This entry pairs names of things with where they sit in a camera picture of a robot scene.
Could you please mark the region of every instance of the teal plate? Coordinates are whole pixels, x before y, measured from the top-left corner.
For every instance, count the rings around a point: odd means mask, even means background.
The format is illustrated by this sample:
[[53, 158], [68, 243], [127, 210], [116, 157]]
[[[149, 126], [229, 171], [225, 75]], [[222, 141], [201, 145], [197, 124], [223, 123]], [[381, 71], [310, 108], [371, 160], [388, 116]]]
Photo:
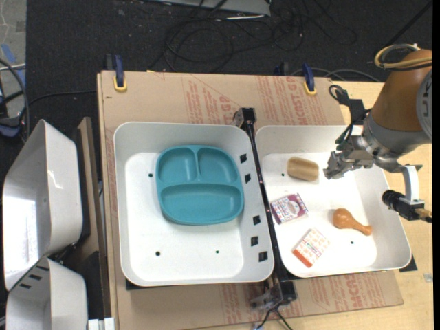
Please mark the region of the teal plate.
[[244, 192], [232, 157], [213, 146], [174, 146], [156, 164], [162, 213], [184, 225], [225, 223], [243, 212]]

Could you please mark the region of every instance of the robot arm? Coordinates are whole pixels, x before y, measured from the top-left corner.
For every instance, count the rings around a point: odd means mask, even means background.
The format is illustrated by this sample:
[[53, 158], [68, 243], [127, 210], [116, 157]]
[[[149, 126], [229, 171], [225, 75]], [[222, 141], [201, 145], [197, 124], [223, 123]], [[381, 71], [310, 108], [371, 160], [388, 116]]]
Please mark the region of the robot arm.
[[432, 142], [432, 51], [410, 47], [412, 52], [400, 63], [381, 62], [380, 57], [393, 47], [378, 53], [376, 65], [392, 72], [363, 119], [362, 134], [349, 135], [338, 146], [339, 151], [331, 153], [324, 174], [327, 179], [339, 179], [347, 171], [373, 165], [402, 173], [406, 194], [387, 191], [382, 200], [408, 220], [432, 222], [432, 213], [424, 210], [418, 197], [417, 171], [421, 166], [404, 166], [397, 161], [419, 145]]

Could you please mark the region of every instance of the small box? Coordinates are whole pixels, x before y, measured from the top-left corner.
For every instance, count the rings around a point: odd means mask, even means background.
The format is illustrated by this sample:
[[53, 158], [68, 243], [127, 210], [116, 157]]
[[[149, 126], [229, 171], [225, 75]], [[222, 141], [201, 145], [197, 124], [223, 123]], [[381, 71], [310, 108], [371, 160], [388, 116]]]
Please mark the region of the small box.
[[329, 240], [317, 229], [312, 228], [292, 252], [307, 267], [311, 267], [329, 247]]
[[273, 201], [270, 210], [278, 224], [299, 218], [309, 212], [298, 193]]

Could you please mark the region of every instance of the cardboard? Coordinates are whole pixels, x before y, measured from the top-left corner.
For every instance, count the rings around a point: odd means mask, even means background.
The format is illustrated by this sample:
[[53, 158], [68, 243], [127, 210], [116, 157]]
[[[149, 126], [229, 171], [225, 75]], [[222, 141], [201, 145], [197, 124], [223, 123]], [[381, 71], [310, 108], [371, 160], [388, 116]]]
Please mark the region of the cardboard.
[[[250, 300], [263, 293], [260, 283], [127, 290], [120, 267], [113, 134], [120, 124], [128, 121], [230, 124], [234, 112], [241, 107], [256, 109], [258, 127], [344, 124], [340, 106], [328, 92], [331, 80], [317, 78], [317, 94], [308, 96], [301, 77], [149, 72], [125, 72], [125, 76], [127, 91], [119, 93], [113, 86], [114, 72], [103, 71], [98, 75], [111, 315], [117, 329], [178, 330], [260, 322], [265, 312], [250, 307]], [[373, 96], [379, 93], [377, 87], [373, 86]], [[280, 309], [286, 318], [403, 303], [394, 271], [300, 279], [295, 281], [295, 286], [298, 300]], [[399, 314], [403, 318], [407, 313], [405, 309]], [[302, 321], [319, 324], [321, 329], [333, 326], [350, 329], [342, 326], [347, 317], [337, 318], [336, 325], [328, 325], [319, 316], [312, 318], [302, 318]], [[365, 325], [368, 326], [365, 329], [369, 329], [371, 323]], [[249, 328], [249, 324], [244, 324], [237, 329]]]

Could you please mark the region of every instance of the white plastic container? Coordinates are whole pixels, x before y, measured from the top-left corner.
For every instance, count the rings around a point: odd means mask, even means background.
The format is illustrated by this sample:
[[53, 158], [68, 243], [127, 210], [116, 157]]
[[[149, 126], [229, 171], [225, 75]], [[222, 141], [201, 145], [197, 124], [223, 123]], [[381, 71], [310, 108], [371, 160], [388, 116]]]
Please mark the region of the white plastic container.
[[40, 120], [3, 186], [3, 272], [14, 284], [42, 256], [78, 241], [83, 227], [76, 146]]
[[81, 275], [43, 257], [11, 290], [8, 330], [85, 330], [87, 294]]
[[[237, 165], [244, 210], [215, 225], [181, 225], [162, 214], [155, 166], [172, 146], [215, 146]], [[265, 208], [247, 134], [234, 126], [127, 122], [114, 135], [120, 254], [141, 287], [265, 280], [274, 268]]]
[[[397, 212], [382, 203], [388, 184], [382, 169], [358, 169], [341, 179], [328, 180], [323, 173], [335, 140], [345, 126], [265, 126], [256, 134], [263, 181], [269, 201], [299, 193], [309, 213], [280, 225], [274, 219], [276, 238], [284, 266], [302, 278], [372, 272], [405, 267], [411, 250]], [[300, 157], [318, 164], [316, 181], [287, 174], [287, 161]], [[373, 233], [365, 236], [353, 229], [338, 229], [333, 212], [346, 208]], [[310, 268], [292, 250], [306, 233], [317, 228], [330, 241], [329, 247]]]

